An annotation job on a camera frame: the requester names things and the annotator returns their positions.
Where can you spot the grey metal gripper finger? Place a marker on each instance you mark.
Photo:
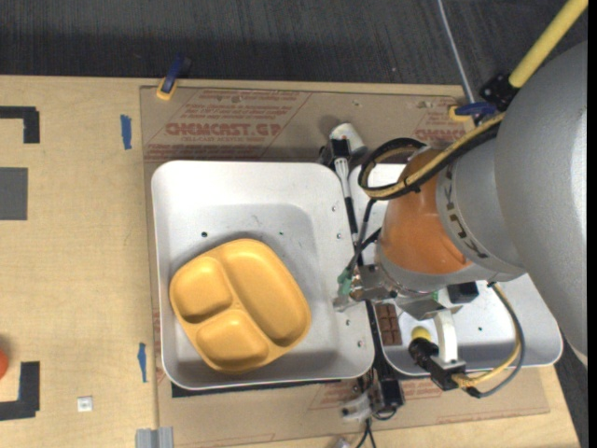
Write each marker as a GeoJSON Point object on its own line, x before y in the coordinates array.
{"type": "Point", "coordinates": [419, 307]}
{"type": "Point", "coordinates": [343, 302]}

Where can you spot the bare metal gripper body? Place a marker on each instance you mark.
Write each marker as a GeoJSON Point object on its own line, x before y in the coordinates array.
{"type": "Point", "coordinates": [373, 282]}

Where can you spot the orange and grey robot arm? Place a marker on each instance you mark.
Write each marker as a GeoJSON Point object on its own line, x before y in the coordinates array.
{"type": "Point", "coordinates": [513, 194]}

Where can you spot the small yellow ball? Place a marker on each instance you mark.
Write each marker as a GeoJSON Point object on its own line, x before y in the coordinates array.
{"type": "Point", "coordinates": [420, 332]}

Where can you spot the brown chocolate bar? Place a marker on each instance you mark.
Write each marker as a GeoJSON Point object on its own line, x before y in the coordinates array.
{"type": "Point", "coordinates": [389, 325]}

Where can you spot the thin black and white rod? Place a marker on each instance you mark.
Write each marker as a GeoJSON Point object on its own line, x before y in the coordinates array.
{"type": "Point", "coordinates": [351, 213]}

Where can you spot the white plastic tray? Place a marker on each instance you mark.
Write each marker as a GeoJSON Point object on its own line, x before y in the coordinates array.
{"type": "Point", "coordinates": [490, 334]}
{"type": "Point", "coordinates": [242, 194]}

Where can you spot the orange divided plate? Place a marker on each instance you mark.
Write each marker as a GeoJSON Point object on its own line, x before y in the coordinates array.
{"type": "Point", "coordinates": [238, 303]}

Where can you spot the small white cylinder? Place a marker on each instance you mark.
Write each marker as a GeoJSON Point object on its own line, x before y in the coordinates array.
{"type": "Point", "coordinates": [349, 134]}

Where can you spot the brown cardboard board, red print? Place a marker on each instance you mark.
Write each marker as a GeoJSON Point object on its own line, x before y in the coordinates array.
{"type": "Point", "coordinates": [280, 115]}

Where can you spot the small white square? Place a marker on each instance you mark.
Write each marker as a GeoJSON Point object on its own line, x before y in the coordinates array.
{"type": "Point", "coordinates": [85, 403]}

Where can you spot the orange ball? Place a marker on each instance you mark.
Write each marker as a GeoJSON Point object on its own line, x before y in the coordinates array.
{"type": "Point", "coordinates": [2, 364]}

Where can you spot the black cylinder on white bracket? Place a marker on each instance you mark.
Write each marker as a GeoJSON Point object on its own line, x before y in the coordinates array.
{"type": "Point", "coordinates": [445, 367]}

